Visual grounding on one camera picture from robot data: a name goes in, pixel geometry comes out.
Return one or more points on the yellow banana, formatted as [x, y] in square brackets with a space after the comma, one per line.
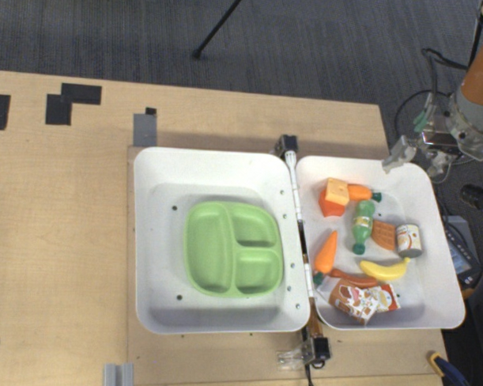
[383, 270]

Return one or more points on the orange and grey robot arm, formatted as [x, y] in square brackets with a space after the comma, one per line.
[481, 66]

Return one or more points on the small orange carrot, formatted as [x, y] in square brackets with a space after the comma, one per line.
[360, 191]

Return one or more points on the large orange carrot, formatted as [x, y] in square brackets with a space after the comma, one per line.
[327, 254]

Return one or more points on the orange block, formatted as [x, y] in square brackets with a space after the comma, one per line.
[330, 209]

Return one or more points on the red and white printed carton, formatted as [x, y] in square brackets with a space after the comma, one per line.
[388, 298]

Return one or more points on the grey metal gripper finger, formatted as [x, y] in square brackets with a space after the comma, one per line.
[397, 154]
[438, 161]

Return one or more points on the red-brown sausage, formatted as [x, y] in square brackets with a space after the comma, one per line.
[353, 278]

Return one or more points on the green plastic bottle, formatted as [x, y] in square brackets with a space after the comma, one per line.
[363, 226]

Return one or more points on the green divided plate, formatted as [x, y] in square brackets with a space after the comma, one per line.
[208, 250]

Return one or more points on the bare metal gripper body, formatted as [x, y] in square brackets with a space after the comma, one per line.
[466, 140]

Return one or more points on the brown printed carton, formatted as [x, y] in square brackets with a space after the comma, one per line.
[348, 303]

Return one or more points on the brown biscuit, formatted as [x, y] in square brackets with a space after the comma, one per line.
[384, 234]

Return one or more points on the small white and orange can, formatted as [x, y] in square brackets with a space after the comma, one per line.
[408, 239]

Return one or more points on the white plastic tray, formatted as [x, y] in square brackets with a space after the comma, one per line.
[432, 274]
[160, 241]

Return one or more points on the yellow cheese wedge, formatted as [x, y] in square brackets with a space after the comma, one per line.
[337, 191]

